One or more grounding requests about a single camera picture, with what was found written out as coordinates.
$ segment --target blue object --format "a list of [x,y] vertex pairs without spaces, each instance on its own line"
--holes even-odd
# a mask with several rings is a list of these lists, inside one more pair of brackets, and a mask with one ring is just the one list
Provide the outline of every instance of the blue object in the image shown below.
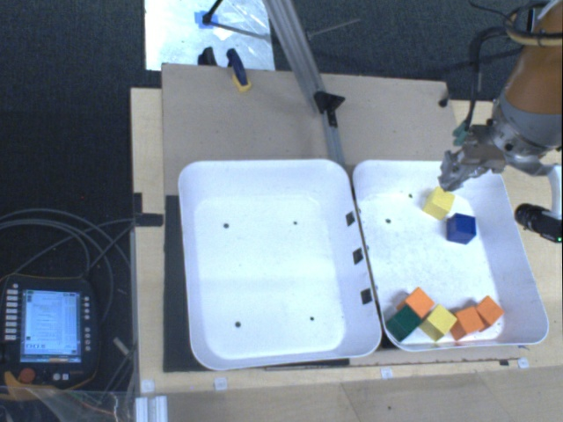
[[245,66],[240,59],[240,56],[238,56],[237,50],[229,48],[229,50],[227,50],[227,58],[229,58],[229,65],[227,67],[232,67],[238,82],[242,86],[247,86],[248,79],[246,78]]
[[455,213],[447,221],[448,241],[459,244],[468,244],[477,234],[475,217]]
[[[203,23],[203,16],[205,16],[207,13],[208,13],[207,11],[197,11],[197,12],[194,13],[195,23],[200,28],[213,28],[212,25],[205,25]],[[217,17],[216,14],[211,16],[211,23],[213,23],[213,24],[219,23],[219,17]]]

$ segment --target black clamp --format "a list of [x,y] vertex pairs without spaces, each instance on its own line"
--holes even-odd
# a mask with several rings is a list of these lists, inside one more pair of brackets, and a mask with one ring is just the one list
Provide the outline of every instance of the black clamp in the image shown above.
[[342,105],[346,99],[340,95],[333,95],[324,91],[315,92],[314,98],[318,111],[321,114],[326,112],[326,115],[328,116],[328,125],[331,127],[337,127],[338,122],[336,120],[336,109]]

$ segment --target empty white tray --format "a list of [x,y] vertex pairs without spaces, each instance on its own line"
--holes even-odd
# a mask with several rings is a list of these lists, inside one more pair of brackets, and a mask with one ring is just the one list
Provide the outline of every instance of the empty white tray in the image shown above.
[[416,329],[400,348],[421,351],[460,346],[535,344],[548,321],[500,175],[470,179],[455,191],[449,216],[477,219],[467,245],[446,239],[446,219],[422,212],[438,186],[440,163],[366,161],[354,171],[354,187],[369,262],[384,321],[416,287],[436,303],[459,310],[490,295],[505,315],[493,327],[456,342],[450,334],[434,343]]
[[371,353],[381,326],[349,179],[326,160],[179,177],[192,350],[224,370]]

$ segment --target tray hole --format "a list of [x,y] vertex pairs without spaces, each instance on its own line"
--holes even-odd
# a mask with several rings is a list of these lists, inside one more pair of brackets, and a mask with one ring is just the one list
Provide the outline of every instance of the tray hole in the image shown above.
[[360,261],[362,261],[363,260],[362,248],[355,250],[353,256],[354,256],[354,264],[358,264]]
[[348,224],[348,227],[350,225],[352,225],[355,222],[355,217],[354,217],[354,213],[352,211],[350,211],[347,215],[346,215],[346,223]]
[[367,288],[361,291],[360,296],[362,297],[362,304],[367,305],[368,303],[373,301],[373,297],[371,296],[371,289]]

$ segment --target teal connector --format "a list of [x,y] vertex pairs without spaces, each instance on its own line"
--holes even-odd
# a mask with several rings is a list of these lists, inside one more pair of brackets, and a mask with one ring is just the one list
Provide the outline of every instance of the teal connector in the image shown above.
[[462,122],[462,124],[459,127],[457,127],[452,133],[456,137],[456,139],[454,140],[454,145],[458,147],[464,145],[465,138],[467,137],[467,133],[468,131],[465,129],[465,124]]

